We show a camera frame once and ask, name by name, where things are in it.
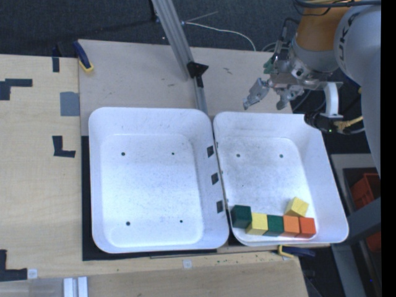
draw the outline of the metal pole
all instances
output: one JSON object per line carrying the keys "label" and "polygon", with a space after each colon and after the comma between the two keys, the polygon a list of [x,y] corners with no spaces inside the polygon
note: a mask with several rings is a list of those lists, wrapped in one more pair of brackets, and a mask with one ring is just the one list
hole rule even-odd
{"label": "metal pole", "polygon": [[[190,78],[190,75],[187,69],[187,64],[189,62],[194,62],[194,59],[173,2],[172,0],[152,0],[152,2],[165,31],[166,37],[168,38],[174,55],[176,56],[176,60],[184,74],[184,77],[188,79]],[[194,90],[197,108],[207,114],[204,89],[198,85],[197,78],[194,78]]]}

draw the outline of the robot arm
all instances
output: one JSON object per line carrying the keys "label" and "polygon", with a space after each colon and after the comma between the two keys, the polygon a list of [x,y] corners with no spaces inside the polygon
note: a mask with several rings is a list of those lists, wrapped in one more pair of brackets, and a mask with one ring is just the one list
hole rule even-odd
{"label": "robot arm", "polygon": [[342,72],[361,87],[364,128],[374,162],[381,175],[381,0],[293,0],[304,13],[285,60],[279,59],[285,32],[275,52],[264,64],[269,79],[257,79],[243,100],[244,109],[261,101],[272,88],[283,109],[305,90],[323,90],[326,111],[313,111],[305,121],[323,132],[342,132],[345,124],[338,114],[341,82],[328,82],[332,73]]}

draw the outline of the red block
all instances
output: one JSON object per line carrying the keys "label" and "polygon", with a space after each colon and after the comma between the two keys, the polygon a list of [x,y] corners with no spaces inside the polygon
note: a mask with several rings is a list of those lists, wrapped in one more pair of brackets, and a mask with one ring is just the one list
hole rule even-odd
{"label": "red block", "polygon": [[300,234],[296,238],[309,239],[316,234],[315,219],[298,217]]}

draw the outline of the red object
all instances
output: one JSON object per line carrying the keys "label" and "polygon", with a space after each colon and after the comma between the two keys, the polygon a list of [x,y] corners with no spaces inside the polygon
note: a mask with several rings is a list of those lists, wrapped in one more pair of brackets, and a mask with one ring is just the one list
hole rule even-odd
{"label": "red object", "polygon": [[300,234],[296,238],[309,239],[316,234],[315,219],[298,217]]}
{"label": "red object", "polygon": [[[360,209],[381,196],[381,180],[377,173],[365,173],[351,188],[356,209]],[[381,231],[366,238],[371,252],[381,252]]]}

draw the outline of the cube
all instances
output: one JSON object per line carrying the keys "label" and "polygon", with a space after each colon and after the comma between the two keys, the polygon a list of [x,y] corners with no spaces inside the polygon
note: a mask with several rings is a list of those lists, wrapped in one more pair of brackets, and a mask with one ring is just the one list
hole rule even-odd
{"label": "cube", "polygon": [[246,229],[252,222],[252,211],[248,205],[235,205],[230,213],[234,228]]}
{"label": "cube", "polygon": [[293,217],[291,215],[284,215],[283,228],[285,229],[285,232],[283,232],[281,236],[288,236],[290,238],[294,238],[296,235],[300,233],[299,218]]}
{"label": "cube", "polygon": [[315,219],[299,217],[300,234],[296,238],[309,239],[316,234]]}
{"label": "cube", "polygon": [[279,215],[267,215],[268,231],[264,233],[266,236],[279,236],[285,230],[283,228],[283,217]]}
{"label": "cube", "polygon": [[252,222],[247,226],[246,233],[249,235],[263,235],[267,231],[267,215],[264,213],[252,212]]}
{"label": "cube", "polygon": [[305,217],[308,210],[308,203],[301,200],[300,198],[294,197],[289,201],[285,215],[291,215],[294,217]]}

